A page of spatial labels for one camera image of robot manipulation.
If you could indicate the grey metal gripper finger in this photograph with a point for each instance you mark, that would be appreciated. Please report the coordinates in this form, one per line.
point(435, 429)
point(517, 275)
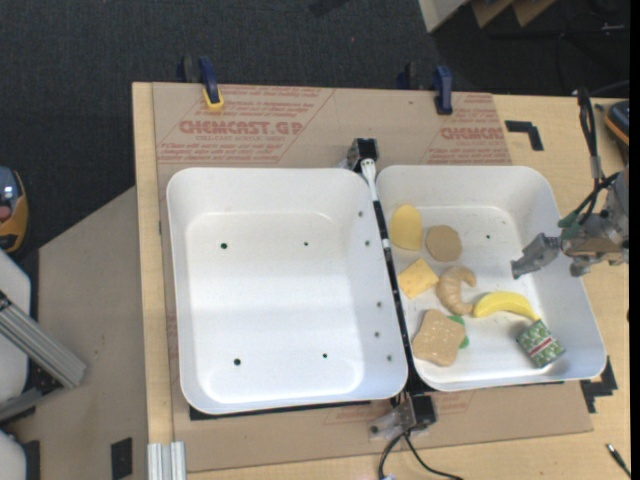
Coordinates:
point(534, 258)
point(581, 268)

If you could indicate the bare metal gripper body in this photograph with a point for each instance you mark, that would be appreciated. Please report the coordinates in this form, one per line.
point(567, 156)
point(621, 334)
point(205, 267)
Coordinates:
point(602, 245)

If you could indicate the yellow banana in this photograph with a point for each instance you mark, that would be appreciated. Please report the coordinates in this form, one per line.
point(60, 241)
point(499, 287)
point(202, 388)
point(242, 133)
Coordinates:
point(502, 303)

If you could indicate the green and white small can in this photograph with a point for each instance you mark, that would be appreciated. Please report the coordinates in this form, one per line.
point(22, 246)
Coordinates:
point(541, 344)

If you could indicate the beige toy croissant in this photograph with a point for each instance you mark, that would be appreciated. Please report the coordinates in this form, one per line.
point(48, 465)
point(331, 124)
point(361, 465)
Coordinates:
point(450, 293)

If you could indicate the brown round toy biscuit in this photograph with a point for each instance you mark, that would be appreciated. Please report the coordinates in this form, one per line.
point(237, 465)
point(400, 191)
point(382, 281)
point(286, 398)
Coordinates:
point(443, 243)

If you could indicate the white plastic tray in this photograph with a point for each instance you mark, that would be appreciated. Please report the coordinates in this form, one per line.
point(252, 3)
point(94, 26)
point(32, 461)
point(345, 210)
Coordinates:
point(280, 293)
point(500, 358)

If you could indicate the yellow toy cheese slice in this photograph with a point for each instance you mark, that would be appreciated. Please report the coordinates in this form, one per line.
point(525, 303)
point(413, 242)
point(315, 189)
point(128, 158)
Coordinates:
point(418, 278)

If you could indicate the toy sandwich with green lettuce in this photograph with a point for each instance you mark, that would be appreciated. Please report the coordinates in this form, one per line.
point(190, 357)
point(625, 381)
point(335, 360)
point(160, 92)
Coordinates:
point(437, 340)

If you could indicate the yellow toy potato crisp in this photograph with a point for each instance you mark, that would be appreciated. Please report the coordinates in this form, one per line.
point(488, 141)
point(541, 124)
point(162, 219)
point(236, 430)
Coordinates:
point(406, 228)

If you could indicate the thin black and white rod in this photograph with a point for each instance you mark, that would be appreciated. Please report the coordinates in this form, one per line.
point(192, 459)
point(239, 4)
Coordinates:
point(381, 218)

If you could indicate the brown cardboard board red print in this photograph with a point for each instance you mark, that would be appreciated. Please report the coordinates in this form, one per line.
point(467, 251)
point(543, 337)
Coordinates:
point(310, 133)

